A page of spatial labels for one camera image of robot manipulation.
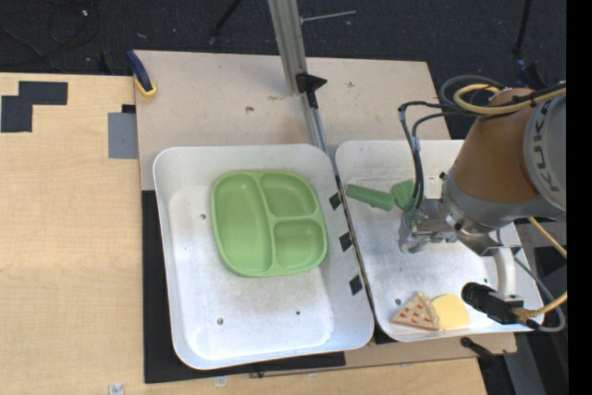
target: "white tray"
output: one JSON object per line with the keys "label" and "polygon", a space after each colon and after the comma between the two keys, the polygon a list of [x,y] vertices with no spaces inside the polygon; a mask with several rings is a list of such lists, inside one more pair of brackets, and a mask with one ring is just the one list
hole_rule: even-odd
{"label": "white tray", "polygon": [[[307,179],[327,227],[327,257],[313,270],[247,278],[228,270],[218,254],[210,193],[222,174],[239,169],[282,169]],[[353,247],[331,161],[312,145],[175,147],[154,160],[173,345],[197,369],[364,346],[374,317]]]}
{"label": "white tray", "polygon": [[[425,172],[425,196],[440,196],[440,172],[448,172],[463,141],[421,141],[421,157]],[[343,143],[336,155],[343,186],[357,184],[389,192],[390,187],[413,179],[413,160],[406,141],[352,141]],[[498,275],[492,257],[480,257],[459,241],[428,243],[418,253],[402,253],[399,249],[401,210],[395,206],[385,212],[347,199],[361,264],[376,315],[376,321],[391,338],[400,341],[446,338],[479,333],[526,331],[522,325],[501,325],[467,305],[471,316],[468,327],[449,331],[391,324],[390,319],[404,304],[422,291],[435,298],[445,293],[461,296],[463,286],[474,281],[497,288]],[[514,226],[502,232],[506,245],[520,245]],[[527,264],[524,251],[516,255]],[[516,266],[516,292],[524,298],[527,308],[539,308],[542,301],[537,286],[522,268]],[[536,318],[541,323],[543,315]]]}

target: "green handle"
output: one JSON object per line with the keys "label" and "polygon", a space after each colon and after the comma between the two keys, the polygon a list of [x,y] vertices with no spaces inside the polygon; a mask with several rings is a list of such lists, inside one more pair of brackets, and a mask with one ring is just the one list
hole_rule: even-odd
{"label": "green handle", "polygon": [[395,205],[395,197],[392,193],[371,190],[370,188],[355,184],[348,185],[345,195],[356,201],[361,201],[362,203],[370,204],[372,207],[382,209],[383,211],[392,211]]}

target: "light wood surface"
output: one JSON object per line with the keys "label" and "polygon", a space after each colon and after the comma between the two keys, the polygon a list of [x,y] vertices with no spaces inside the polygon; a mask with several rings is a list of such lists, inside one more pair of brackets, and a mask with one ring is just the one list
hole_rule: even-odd
{"label": "light wood surface", "polygon": [[372,348],[357,364],[374,367],[144,384],[139,161],[109,158],[107,139],[132,79],[3,73],[0,93],[19,80],[67,81],[68,104],[34,106],[31,133],[0,133],[0,392],[486,393],[474,357],[400,365],[403,352]]}
{"label": "light wood surface", "polygon": [[[290,95],[279,56],[136,51],[157,88],[136,94],[142,189],[153,190],[152,164],[171,146],[312,143],[300,96]],[[348,140],[404,140],[398,107],[437,100],[426,63],[307,58],[326,79],[316,92],[329,151]],[[410,107],[410,124],[426,114]],[[448,139],[443,118],[420,130]]]}

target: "black clip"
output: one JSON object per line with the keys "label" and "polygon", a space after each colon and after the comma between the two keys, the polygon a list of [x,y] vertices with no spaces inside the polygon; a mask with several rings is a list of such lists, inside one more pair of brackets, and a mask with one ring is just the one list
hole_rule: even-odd
{"label": "black clip", "polygon": [[300,73],[296,75],[296,85],[300,94],[306,93],[308,98],[308,105],[318,109],[318,102],[316,101],[315,91],[321,86],[325,85],[327,80],[318,78],[308,73]]}
{"label": "black clip", "polygon": [[489,349],[473,342],[472,339],[464,337],[461,339],[463,347],[470,349],[481,357],[481,362],[484,367],[491,365],[495,359],[495,354]]}

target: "food item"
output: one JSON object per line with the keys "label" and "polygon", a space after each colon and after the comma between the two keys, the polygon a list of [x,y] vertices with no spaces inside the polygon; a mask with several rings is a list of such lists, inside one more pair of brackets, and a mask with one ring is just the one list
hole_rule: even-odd
{"label": "food item", "polygon": [[438,313],[432,302],[421,291],[393,316],[391,323],[438,330]]}
{"label": "food item", "polygon": [[440,329],[456,329],[467,326],[471,320],[463,300],[452,293],[438,296],[432,300],[432,305],[438,315]]}

